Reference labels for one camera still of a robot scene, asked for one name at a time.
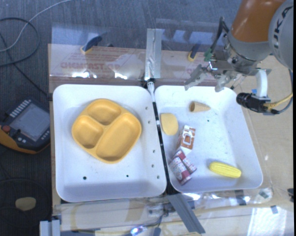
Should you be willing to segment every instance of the beige object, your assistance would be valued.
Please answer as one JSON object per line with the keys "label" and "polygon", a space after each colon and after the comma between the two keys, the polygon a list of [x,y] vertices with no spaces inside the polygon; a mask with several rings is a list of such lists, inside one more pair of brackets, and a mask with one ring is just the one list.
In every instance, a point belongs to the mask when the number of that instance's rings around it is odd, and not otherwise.
{"label": "beige object", "polygon": [[25,198],[19,198],[15,202],[16,208],[26,211],[31,210],[35,207],[36,199],[33,197],[25,197]]}
{"label": "beige object", "polygon": [[210,109],[210,106],[207,106],[204,103],[200,103],[197,101],[192,101],[189,105],[189,111],[191,112],[201,112],[201,111],[207,111]]}
{"label": "beige object", "polygon": [[175,135],[178,131],[178,120],[171,113],[162,113],[160,115],[163,132],[169,136]]}

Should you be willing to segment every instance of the red button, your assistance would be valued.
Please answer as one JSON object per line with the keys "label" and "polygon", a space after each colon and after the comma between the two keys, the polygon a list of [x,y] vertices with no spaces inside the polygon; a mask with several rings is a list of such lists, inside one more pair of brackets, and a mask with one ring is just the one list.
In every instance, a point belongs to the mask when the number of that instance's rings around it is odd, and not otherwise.
{"label": "red button", "polygon": [[5,125],[5,126],[3,126],[1,129],[2,129],[5,133],[9,133],[9,131],[10,131],[10,126]]}

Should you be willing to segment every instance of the yellow plate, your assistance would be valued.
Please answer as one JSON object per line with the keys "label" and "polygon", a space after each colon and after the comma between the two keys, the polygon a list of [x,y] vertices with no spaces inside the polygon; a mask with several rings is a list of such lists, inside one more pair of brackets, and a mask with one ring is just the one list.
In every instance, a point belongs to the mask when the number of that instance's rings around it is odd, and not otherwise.
{"label": "yellow plate", "polygon": [[139,120],[114,101],[97,99],[76,118],[72,136],[86,152],[105,163],[118,163],[142,132]]}

